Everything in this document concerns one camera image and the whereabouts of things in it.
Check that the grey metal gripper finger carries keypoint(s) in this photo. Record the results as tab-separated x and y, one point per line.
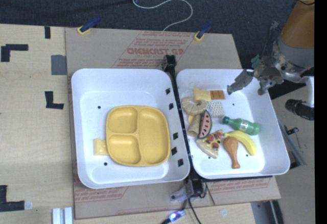
265	86
240	82

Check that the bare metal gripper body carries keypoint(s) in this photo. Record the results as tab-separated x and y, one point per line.
270	71

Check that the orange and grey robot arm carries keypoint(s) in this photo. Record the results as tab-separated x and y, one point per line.
297	29

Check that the orange cracker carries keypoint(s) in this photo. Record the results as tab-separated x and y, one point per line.
217	95

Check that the white dotted cracker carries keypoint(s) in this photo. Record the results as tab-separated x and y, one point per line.
216	109

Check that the yellow cheese wedge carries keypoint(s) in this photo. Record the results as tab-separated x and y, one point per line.
99	147
201	94

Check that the green bottle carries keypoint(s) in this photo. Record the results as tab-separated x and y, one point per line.
242	125

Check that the red watermelon slice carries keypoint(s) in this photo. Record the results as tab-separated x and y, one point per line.
206	124

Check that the white plastic tray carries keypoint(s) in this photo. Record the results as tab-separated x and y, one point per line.
122	85
265	141

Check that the yellow banana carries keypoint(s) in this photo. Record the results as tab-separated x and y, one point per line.
245	140

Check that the brown chicken drumstick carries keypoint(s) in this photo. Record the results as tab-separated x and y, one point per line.
231	145

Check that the tan ice cream cone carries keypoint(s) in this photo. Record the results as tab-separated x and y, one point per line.
194	127

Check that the thin black rod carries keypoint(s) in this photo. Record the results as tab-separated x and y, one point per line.
181	113

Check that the pizza slice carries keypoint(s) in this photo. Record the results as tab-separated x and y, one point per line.
210	145

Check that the yellow divided plate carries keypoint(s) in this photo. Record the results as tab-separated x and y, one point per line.
150	136

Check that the brown cardboard board, red print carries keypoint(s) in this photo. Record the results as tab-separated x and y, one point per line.
107	49

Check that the black cylinder on white bracket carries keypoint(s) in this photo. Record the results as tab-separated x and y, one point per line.
301	109

